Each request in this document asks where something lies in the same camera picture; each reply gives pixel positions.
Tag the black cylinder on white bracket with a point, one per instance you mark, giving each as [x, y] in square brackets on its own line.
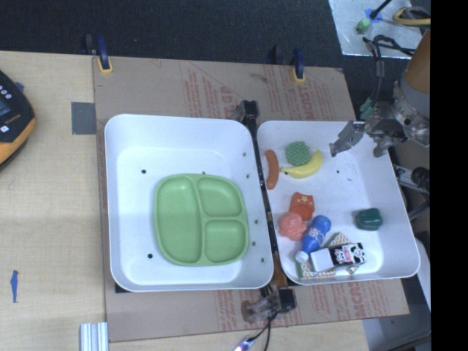
[420, 177]

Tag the thin black and white rod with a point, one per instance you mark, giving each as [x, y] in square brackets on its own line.
[264, 196]

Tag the dark green bell pepper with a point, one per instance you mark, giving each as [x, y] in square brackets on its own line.
[368, 219]

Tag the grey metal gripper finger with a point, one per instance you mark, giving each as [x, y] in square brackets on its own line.
[382, 146]
[347, 138]

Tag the white plastic tray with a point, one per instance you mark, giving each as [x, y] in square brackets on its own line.
[139, 196]
[351, 188]

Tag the white cow print carton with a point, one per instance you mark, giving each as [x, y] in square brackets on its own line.
[342, 256]

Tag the patterned flat packet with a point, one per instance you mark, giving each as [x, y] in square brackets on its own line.
[340, 239]

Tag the red carton with yellow star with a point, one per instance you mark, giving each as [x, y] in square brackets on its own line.
[302, 205]

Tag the pink round toy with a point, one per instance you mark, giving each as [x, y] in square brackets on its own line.
[290, 226]

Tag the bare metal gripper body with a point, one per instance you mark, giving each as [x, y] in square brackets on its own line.
[389, 124]

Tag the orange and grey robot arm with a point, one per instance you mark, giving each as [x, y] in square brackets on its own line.
[419, 64]

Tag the yellow banana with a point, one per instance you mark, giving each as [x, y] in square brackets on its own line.
[309, 168]

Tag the brown cardboard board red print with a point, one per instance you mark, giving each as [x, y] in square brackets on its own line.
[219, 86]

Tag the green grapes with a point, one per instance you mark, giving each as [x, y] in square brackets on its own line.
[297, 153]

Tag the orange sausage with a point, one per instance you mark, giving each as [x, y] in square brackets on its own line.
[272, 170]

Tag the blue bottle with white cap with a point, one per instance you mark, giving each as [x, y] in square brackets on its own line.
[315, 234]

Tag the green divided plate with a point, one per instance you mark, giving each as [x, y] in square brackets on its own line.
[179, 218]

